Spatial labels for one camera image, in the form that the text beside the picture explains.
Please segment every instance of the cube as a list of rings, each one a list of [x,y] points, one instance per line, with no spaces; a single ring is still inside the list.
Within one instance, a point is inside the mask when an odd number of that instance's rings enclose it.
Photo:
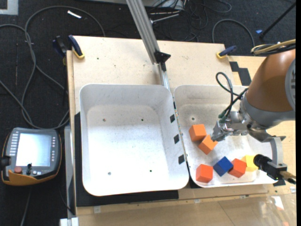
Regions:
[[[221,177],[227,171],[229,171],[233,167],[233,164],[228,160],[227,157],[223,157],[220,159],[214,166],[213,169],[217,172],[217,174]]]
[[[229,174],[240,178],[246,172],[246,162],[235,158],[232,162],[233,168],[228,171]]]
[[[213,148],[217,145],[217,141],[213,141],[210,135],[205,136],[202,142],[198,145],[199,149],[201,149],[206,155],[208,155]]]
[[[199,125],[192,125],[189,129],[190,138],[192,141],[200,141],[205,138],[207,135],[205,125],[199,124]]]
[[[205,164],[200,164],[197,168],[196,180],[203,183],[208,183],[213,178],[213,167]]]
[[[246,163],[246,171],[255,171],[258,167],[254,164],[253,159],[255,156],[245,155],[241,160]]]

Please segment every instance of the control panel screen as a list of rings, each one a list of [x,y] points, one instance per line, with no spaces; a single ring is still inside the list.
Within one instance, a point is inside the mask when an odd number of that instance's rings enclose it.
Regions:
[[[17,151],[16,166],[49,167],[51,136],[21,133]]]

